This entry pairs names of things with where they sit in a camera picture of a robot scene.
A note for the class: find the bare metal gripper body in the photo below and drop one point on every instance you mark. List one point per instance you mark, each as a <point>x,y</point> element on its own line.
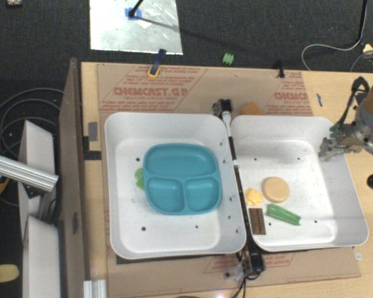
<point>360,138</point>

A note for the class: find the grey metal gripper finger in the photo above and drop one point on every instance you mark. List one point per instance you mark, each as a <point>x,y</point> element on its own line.
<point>324,144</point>
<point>334,154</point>

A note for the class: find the brown cardboard board red print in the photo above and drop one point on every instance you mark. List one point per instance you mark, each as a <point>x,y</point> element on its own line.
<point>161,92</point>

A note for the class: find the yellow toy food piece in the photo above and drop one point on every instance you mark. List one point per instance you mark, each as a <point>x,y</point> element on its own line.
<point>253,196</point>

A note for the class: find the green ribbed toy piece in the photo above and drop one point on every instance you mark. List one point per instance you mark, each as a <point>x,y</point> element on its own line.
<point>228,58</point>

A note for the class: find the white plastic tray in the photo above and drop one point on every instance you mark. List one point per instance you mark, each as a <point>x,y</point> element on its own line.
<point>298,154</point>
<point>127,228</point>

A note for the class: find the green toy celery stick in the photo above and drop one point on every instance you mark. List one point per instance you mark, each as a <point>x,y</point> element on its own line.
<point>283,215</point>

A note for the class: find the orange toy bread slice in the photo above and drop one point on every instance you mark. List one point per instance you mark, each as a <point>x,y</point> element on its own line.
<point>251,109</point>

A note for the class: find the blue divided plate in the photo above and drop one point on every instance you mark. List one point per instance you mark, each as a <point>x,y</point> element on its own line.
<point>180,178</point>

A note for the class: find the brown chocolate bar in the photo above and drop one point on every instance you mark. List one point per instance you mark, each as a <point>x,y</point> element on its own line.
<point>257,221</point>

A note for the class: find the green toy vegetable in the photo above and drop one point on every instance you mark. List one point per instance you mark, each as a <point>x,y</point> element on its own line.
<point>139,178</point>

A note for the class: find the beige round biscuit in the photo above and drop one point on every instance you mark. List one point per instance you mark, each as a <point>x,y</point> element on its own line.
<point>275,189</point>

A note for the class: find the pale yellow toy potato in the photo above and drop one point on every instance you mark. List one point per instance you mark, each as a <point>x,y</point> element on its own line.
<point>5,273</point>

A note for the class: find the thin black and white rod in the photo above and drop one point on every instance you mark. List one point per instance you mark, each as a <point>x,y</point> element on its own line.
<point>234,154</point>

